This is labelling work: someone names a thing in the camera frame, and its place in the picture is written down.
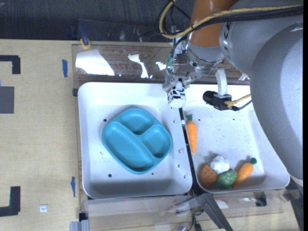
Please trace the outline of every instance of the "toy vegetable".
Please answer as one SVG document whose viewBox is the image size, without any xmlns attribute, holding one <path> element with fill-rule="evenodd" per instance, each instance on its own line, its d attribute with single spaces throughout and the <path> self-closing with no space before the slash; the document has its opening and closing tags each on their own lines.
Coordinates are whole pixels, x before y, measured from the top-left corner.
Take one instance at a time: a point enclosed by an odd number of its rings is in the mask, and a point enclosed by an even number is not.
<svg viewBox="0 0 308 231">
<path fill-rule="evenodd" d="M 230 169 L 230 162 L 222 156 L 216 156 L 211 162 L 210 166 L 212 170 L 214 170 L 215 173 L 219 175 Z"/>
<path fill-rule="evenodd" d="M 197 125 L 193 122 L 192 114 L 186 116 L 188 122 L 186 124 L 187 134 L 189 145 L 191 146 L 192 153 L 196 152 L 196 145 L 197 145 Z"/>
<path fill-rule="evenodd" d="M 218 175 L 216 180 L 216 186 L 219 189 L 229 189 L 236 179 L 237 173 L 235 170 L 230 169 L 226 172 L 221 173 Z"/>
<path fill-rule="evenodd" d="M 206 189 L 210 188 L 210 186 L 217 180 L 217 177 L 217 174 L 208 164 L 204 164 L 199 171 L 201 185 Z"/>
<path fill-rule="evenodd" d="M 241 184 L 251 173 L 254 171 L 253 164 L 256 164 L 257 160 L 255 158 L 251 158 L 250 163 L 245 163 L 237 172 L 237 177 L 232 187 Z"/>
</svg>

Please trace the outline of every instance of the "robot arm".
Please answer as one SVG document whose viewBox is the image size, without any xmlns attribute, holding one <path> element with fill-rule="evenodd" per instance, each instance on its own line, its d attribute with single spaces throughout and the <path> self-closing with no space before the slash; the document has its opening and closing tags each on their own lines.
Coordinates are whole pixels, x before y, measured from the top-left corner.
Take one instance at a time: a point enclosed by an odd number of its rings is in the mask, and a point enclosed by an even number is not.
<svg viewBox="0 0 308 231">
<path fill-rule="evenodd" d="M 302 191 L 303 13 L 290 12 L 301 5 L 301 0 L 196 0 L 191 30 L 185 40 L 186 51 L 174 56 L 163 88 L 175 88 L 179 80 L 187 88 L 201 76 L 216 74 L 218 85 L 224 90 L 226 79 L 214 67 L 226 58 L 250 77 L 252 103 L 260 124 Z M 249 11 L 273 6 L 279 9 L 259 12 L 257 17 Z M 218 23 L 198 27 L 207 16 L 243 9 L 245 13 L 227 14 L 223 19 L 215 18 Z M 225 110 L 231 96 L 227 89 L 220 93 L 209 91 L 204 100 Z"/>
</svg>

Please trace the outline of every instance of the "black tape marking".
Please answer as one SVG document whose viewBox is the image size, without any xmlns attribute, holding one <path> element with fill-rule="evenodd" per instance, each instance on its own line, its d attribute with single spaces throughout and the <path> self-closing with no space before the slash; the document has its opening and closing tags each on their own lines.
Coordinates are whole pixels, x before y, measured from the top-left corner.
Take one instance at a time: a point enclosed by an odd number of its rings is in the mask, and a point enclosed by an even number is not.
<svg viewBox="0 0 308 231">
<path fill-rule="evenodd" d="M 0 62 L 12 62 L 12 74 L 20 74 L 20 57 L 18 55 L 0 55 Z"/>
<path fill-rule="evenodd" d="M 73 96 L 78 97 L 78 88 L 73 89 Z"/>
<path fill-rule="evenodd" d="M 0 87 L 0 114 L 14 114 L 14 87 Z"/>
<path fill-rule="evenodd" d="M 0 217 L 16 216 L 18 212 L 20 212 L 20 186 L 11 187 L 9 206 L 0 207 Z"/>
</svg>

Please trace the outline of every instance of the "blue plate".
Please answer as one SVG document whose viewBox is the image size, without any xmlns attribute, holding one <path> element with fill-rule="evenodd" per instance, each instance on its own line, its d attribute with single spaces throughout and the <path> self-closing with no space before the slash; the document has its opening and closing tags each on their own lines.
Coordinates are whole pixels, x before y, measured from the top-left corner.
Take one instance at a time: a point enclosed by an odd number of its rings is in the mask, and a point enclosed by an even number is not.
<svg viewBox="0 0 308 231">
<path fill-rule="evenodd" d="M 172 148 L 166 128 L 140 108 L 125 110 L 108 122 L 102 140 L 113 158 L 134 174 L 155 168 Z"/>
</svg>

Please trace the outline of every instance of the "white sticker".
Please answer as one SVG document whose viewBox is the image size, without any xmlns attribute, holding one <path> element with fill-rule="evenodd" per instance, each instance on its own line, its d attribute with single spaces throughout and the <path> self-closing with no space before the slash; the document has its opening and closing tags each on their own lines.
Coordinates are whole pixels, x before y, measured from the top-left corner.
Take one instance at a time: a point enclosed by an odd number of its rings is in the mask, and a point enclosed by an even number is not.
<svg viewBox="0 0 308 231">
<path fill-rule="evenodd" d="M 39 211 L 40 212 L 47 212 L 48 211 L 48 205 L 45 204 L 45 205 L 40 205 L 39 206 Z"/>
<path fill-rule="evenodd" d="M 229 209 L 229 206 L 222 200 L 215 200 L 220 209 Z"/>
</svg>

